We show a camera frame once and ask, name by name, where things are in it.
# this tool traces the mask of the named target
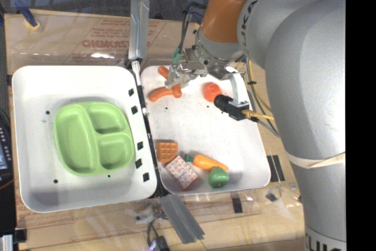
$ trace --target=white tray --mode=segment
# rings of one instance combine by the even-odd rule
[[[12,87],[25,206],[36,212],[54,212],[146,199],[154,194],[156,174],[135,80],[129,71],[116,66],[26,66],[14,73]],[[76,176],[63,167],[53,119],[62,106],[81,101],[106,101],[124,111],[135,143],[130,165],[95,176]],[[139,159],[142,165],[136,168]]]
[[[203,97],[203,88],[209,82],[218,84],[223,94],[233,97],[230,81],[219,81],[210,75],[198,77],[182,89],[181,98],[164,96],[151,102],[147,98],[148,94],[163,87],[165,81],[157,68],[147,67],[141,74],[154,143],[159,140],[176,141],[180,155],[202,153],[227,165],[230,175],[226,186],[212,188],[208,171],[190,163],[199,180],[189,190],[182,191],[163,164],[159,163],[164,187],[170,193],[191,195],[254,189],[268,184],[270,167],[257,125],[247,119],[235,121]],[[245,85],[238,89],[246,94]]]

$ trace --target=green plate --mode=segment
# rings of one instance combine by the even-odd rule
[[[66,105],[53,125],[61,162],[75,175],[108,173],[125,167],[135,155],[125,114],[111,103]]]

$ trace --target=plastic sheet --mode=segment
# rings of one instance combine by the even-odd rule
[[[21,15],[7,14],[5,18],[9,74],[25,65],[123,63],[127,47],[121,47],[116,52],[115,48],[97,47],[96,42],[84,47],[83,41],[95,38],[86,39],[87,35],[97,35],[94,34],[95,24],[103,23],[103,30],[98,32],[106,32],[105,35],[113,35],[117,28],[124,30],[129,24],[127,17],[32,12],[41,22],[40,32],[24,28]],[[168,65],[166,62],[171,60],[179,39],[180,22],[150,20],[148,58],[144,67]],[[193,35],[186,37],[187,45],[190,46],[193,41]],[[9,97],[12,104],[11,88]],[[13,123],[13,108],[10,109]],[[19,244],[20,250],[43,250],[44,247],[49,250],[123,250],[125,246],[128,250],[148,250],[148,228],[152,220],[155,220],[153,226],[157,233],[163,235],[169,247],[174,249],[211,250],[277,241],[300,242],[304,237],[303,209],[298,200],[298,190],[292,185],[295,179],[291,167],[283,157],[280,141],[263,128],[260,128],[260,133],[267,154],[278,152],[280,155],[286,181],[270,183],[261,189],[182,196],[205,232],[204,240],[188,245],[182,244],[170,222],[162,218],[158,198],[62,212],[33,212],[22,202],[15,165],[17,228],[27,234],[26,242]],[[153,239],[155,233],[149,232],[149,236]]]

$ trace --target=cable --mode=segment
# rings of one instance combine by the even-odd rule
[[[165,215],[165,213],[161,212],[153,220],[150,221],[150,223],[147,226],[147,237],[146,237],[147,245],[149,247],[151,247],[151,245],[152,245],[152,241],[150,240],[150,233],[151,233],[152,229],[154,231],[154,234],[156,235],[157,243],[159,243],[159,239],[162,238],[161,236],[158,235],[158,233],[157,233],[157,231],[156,231],[156,229],[154,228],[154,225],[153,225],[155,220],[158,219],[158,218],[162,218],[164,220],[168,219],[167,216]]]
[[[253,73],[252,73],[252,67],[251,67],[251,60],[248,61],[248,70],[249,70],[249,76],[250,76],[250,82],[253,82]],[[260,100],[260,102],[271,112],[271,109],[270,107],[268,106],[268,104],[266,104],[266,102],[261,98],[261,96],[259,95],[259,92],[257,91],[256,87],[253,86],[254,88],[254,93],[257,95],[258,99]]]
[[[4,184],[3,186],[0,186],[0,190],[3,190],[4,188],[8,187],[13,182],[14,182],[14,179],[10,180],[8,183]]]
[[[252,111],[252,110],[243,110],[242,113],[248,119],[251,119],[251,118],[255,117],[255,118],[266,118],[266,119],[274,120],[274,117],[272,117],[272,116],[265,115],[265,114],[259,114],[259,113],[255,112],[255,111]]]
[[[278,138],[280,137],[280,135],[278,134],[278,132],[273,127],[267,125],[266,123],[264,123],[263,121],[259,120],[258,118],[252,118],[251,120],[254,121],[254,122],[257,122],[257,123],[259,123],[261,125],[263,125],[265,128],[267,128],[270,132],[272,132]]]
[[[248,78],[249,78],[249,80],[250,80],[249,85],[250,85],[250,87],[251,87],[251,91],[252,91],[252,94],[253,94],[253,96],[254,96],[254,99],[256,100],[256,102],[257,102],[257,104],[258,104],[260,110],[262,111],[262,113],[266,115],[265,110],[264,110],[263,106],[261,105],[261,103],[260,103],[260,101],[259,101],[259,98],[257,97],[257,94],[256,94],[256,92],[255,92],[255,90],[254,90],[254,84],[255,84],[255,82],[253,81],[253,78],[252,78],[252,76],[251,76],[251,74],[250,74],[249,64],[246,64],[246,65],[247,65]],[[267,128],[271,128],[271,131],[272,131],[273,133],[276,133],[276,134],[277,134],[277,137],[279,137],[278,131],[275,129],[275,127],[273,126],[273,124],[270,122],[269,119],[268,119],[267,121],[268,121],[268,124],[269,124],[269,126],[270,126],[270,127],[267,127]]]
[[[201,18],[203,18],[203,15],[200,14],[200,13],[197,13],[197,12],[191,12],[189,13],[189,9],[190,8],[197,8],[197,9],[206,9],[206,6],[205,5],[202,5],[202,4],[198,4],[197,2],[191,2],[188,4],[188,6],[183,10],[183,23],[182,23],[182,35],[181,35],[181,38],[180,38],[180,43],[179,43],[179,53],[182,52],[182,49],[183,49],[183,44],[184,44],[184,40],[185,40],[185,37],[186,37],[186,34],[187,34],[187,30],[188,30],[188,25],[189,25],[189,22],[191,21],[191,18],[193,15],[196,15],[196,16],[199,16]]]

